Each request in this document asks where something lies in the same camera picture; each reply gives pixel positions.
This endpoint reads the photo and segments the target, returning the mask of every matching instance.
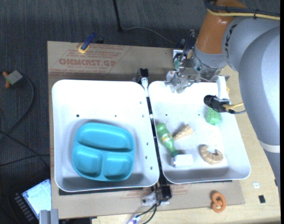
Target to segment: blue divided plate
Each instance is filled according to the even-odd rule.
[[[85,178],[116,182],[128,179],[135,161],[135,141],[124,128],[86,123],[76,132],[72,165]]]

